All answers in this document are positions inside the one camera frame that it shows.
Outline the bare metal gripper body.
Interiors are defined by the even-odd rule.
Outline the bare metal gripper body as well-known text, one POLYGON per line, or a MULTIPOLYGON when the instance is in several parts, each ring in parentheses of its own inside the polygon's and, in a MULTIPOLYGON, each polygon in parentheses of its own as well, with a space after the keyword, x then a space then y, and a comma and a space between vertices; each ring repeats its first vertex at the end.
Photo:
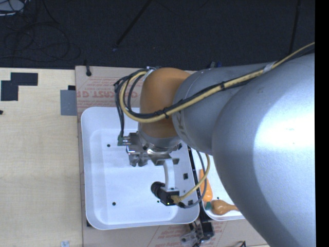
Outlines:
POLYGON ((179 137, 151 137, 144 132, 130 133, 126 152, 130 156, 148 156, 152 162, 171 160, 170 154, 179 150, 182 143, 179 137))

